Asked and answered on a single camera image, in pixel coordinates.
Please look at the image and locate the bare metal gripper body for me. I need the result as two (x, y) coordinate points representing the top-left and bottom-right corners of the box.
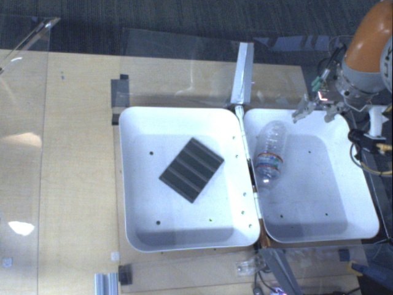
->
(315, 79), (382, 111)

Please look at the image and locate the clear plastic bottle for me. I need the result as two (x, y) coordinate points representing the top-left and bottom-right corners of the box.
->
(252, 120), (289, 192)

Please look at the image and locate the white plastic tray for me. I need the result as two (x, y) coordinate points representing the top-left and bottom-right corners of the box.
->
(242, 108), (381, 245)
(118, 105), (262, 254)

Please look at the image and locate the black cylinder on white bracket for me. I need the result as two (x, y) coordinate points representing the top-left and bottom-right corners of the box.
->
(348, 105), (389, 155)

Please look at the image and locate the dark grey ribbed block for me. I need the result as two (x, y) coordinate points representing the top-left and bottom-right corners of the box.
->
(158, 136), (226, 205)

